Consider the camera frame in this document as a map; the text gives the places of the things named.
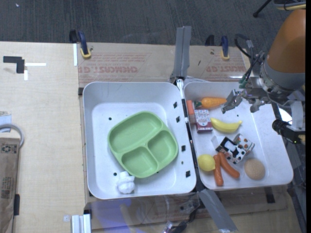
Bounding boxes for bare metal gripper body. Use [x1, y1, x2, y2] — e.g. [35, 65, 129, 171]
[242, 75, 294, 106]

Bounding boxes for orange carrot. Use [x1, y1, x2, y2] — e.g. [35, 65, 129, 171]
[193, 97, 228, 110]

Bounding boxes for yellow banana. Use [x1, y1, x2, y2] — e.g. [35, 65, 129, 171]
[210, 117, 243, 134]

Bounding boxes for white plastic tray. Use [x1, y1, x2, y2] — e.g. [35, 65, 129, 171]
[183, 81, 294, 191]
[82, 81, 197, 200]

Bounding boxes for red and white carton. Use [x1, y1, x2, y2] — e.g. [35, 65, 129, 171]
[194, 109, 214, 134]

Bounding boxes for orange stick block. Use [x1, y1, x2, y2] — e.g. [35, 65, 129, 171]
[186, 100, 196, 124]

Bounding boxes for black and white carton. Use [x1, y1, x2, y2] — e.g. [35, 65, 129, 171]
[214, 136, 246, 165]

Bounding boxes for tan bread bun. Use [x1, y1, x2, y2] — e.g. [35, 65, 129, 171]
[243, 157, 266, 181]

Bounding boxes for orange sausage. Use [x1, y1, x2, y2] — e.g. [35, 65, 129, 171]
[213, 154, 225, 187]
[217, 152, 241, 179]

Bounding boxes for yellow lemon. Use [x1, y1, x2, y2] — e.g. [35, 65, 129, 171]
[197, 154, 217, 172]

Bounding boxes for brown cardboard board, red print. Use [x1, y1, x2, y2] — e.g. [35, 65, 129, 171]
[77, 42, 295, 230]

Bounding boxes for green divided plate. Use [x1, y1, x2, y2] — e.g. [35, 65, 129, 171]
[107, 111, 179, 179]

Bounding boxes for white lumpy toy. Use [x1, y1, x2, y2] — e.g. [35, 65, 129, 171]
[116, 171, 136, 195]

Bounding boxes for brown paper bag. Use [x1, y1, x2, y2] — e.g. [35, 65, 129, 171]
[0, 137, 21, 233]

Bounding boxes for black cylinder on white bracket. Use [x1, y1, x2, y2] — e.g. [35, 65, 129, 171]
[272, 98, 306, 145]

